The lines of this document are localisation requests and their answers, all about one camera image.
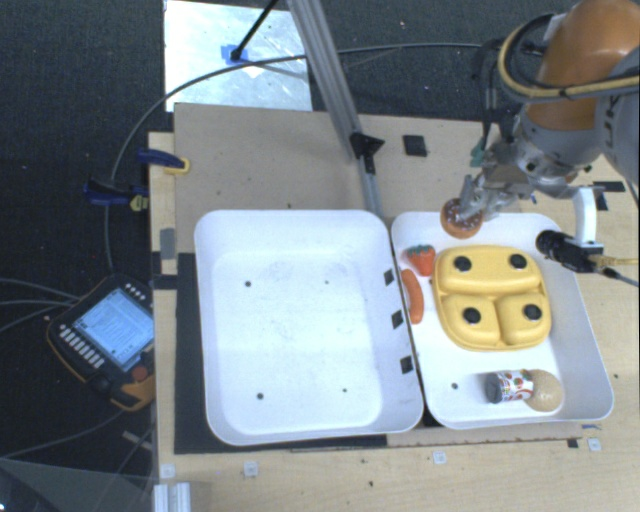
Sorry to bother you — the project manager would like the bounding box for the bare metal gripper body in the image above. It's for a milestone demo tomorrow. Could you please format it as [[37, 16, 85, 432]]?
[[477, 148, 582, 200]]

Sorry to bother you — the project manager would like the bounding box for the brown sprinkled doughnut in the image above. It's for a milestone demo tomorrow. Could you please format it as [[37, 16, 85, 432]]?
[[439, 197, 485, 241]]

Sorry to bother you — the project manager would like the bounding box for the orange carrot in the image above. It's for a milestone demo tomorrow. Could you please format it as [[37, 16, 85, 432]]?
[[404, 243, 437, 278]]

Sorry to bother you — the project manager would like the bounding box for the yellow divided plate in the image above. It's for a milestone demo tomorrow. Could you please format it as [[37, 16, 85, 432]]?
[[431, 244, 553, 353]]

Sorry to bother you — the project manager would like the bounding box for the orange sausage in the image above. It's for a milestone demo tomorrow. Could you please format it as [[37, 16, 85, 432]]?
[[400, 268, 426, 326]]

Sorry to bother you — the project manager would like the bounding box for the white plastic tray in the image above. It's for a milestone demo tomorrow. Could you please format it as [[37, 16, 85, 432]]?
[[390, 210, 616, 431], [193, 208, 426, 447]]

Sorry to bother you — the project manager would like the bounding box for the small printed can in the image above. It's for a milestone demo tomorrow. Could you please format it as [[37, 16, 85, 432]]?
[[483, 368, 536, 404]]

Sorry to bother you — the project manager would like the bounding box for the brown cardboard board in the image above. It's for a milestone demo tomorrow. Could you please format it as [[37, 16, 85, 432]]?
[[173, 102, 611, 455]]

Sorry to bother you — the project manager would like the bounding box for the black cylinder on white bracket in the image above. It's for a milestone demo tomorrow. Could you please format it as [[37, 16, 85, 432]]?
[[535, 185, 607, 274]]

